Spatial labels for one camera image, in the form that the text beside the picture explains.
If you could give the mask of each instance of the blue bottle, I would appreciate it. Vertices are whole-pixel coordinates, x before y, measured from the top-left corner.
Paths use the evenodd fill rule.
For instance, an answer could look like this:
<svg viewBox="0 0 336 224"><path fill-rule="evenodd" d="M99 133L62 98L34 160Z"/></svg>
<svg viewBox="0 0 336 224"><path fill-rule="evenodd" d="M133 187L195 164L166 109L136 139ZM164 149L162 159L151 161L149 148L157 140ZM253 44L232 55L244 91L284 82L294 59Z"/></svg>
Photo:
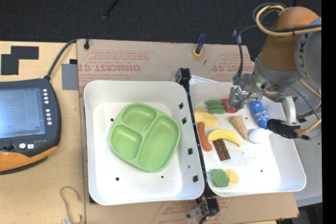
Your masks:
<svg viewBox="0 0 336 224"><path fill-rule="evenodd" d="M256 123L261 127L267 130L266 123L269 120L268 115L263 108L263 104L259 100L252 101L249 104L251 114L253 115Z"/></svg>

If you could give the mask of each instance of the toy banana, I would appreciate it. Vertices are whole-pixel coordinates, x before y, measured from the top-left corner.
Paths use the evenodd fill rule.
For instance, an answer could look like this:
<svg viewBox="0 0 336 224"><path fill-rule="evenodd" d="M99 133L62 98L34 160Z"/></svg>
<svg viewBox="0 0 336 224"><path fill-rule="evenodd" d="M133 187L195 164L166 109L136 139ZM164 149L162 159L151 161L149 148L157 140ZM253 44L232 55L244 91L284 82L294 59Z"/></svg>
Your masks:
<svg viewBox="0 0 336 224"><path fill-rule="evenodd" d="M209 141L215 141L215 140L218 140L218 139L226 139L226 140L229 140L229 141L237 144L238 146L243 145L239 141L235 132L233 132L231 130L226 130L226 129L213 130L212 132L209 133L207 138L208 138Z"/></svg>

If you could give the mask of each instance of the green plate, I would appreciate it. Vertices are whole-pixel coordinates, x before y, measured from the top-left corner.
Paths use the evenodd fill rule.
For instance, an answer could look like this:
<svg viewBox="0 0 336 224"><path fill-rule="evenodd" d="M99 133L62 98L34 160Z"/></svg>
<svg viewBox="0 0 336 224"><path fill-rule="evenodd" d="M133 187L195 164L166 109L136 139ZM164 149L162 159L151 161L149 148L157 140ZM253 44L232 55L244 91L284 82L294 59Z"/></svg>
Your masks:
<svg viewBox="0 0 336 224"><path fill-rule="evenodd" d="M147 171L167 167L181 138L180 125L168 114L143 103L127 105L110 132L113 152Z"/></svg>

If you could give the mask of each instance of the white tray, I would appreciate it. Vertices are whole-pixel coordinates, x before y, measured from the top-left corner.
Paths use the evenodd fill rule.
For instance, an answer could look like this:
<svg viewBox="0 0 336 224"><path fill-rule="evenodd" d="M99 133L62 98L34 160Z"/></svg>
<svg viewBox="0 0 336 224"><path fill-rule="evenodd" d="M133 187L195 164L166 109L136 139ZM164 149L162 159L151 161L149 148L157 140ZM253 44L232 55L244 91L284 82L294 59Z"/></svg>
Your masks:
<svg viewBox="0 0 336 224"><path fill-rule="evenodd" d="M202 167L186 91L181 85L168 81L97 80L87 84L84 100L89 193L94 201L101 205L117 205L186 200L196 199L203 193ZM169 165L160 172L140 170L118 158L110 148L113 122L125 106L135 102L167 113L181 126L179 146Z"/></svg>
<svg viewBox="0 0 336 224"><path fill-rule="evenodd" d="M208 100L223 100L229 97L232 83L228 82L199 82L191 87L193 108L206 109ZM274 103L267 98L262 99L270 119L285 120L280 103ZM231 124L229 118L242 115L248 133L258 128L247 106L236 113L215 114L219 119L218 125L211 129L205 128L208 136L214 129L234 131L242 146L225 140L231 159L220 161L216 149L206 152L202 149L209 186L214 193L223 197L249 194L275 193L283 191L300 191L306 185L306 176L293 140L271 133L265 144L254 144L245 140ZM233 169L239 177L236 185L216 187L211 180L211 170L214 168Z"/></svg>

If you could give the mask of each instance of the white egg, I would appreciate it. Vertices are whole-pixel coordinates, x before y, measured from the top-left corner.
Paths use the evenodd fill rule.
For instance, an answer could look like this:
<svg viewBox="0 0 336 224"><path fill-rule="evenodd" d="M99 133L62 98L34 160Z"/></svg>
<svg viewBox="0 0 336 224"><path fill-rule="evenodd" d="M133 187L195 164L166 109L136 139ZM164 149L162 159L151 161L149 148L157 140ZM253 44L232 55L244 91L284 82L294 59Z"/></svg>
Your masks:
<svg viewBox="0 0 336 224"><path fill-rule="evenodd" d="M266 143L270 134L271 132L269 130L265 130L264 128L256 128L250 132L248 139L255 144Z"/></svg>

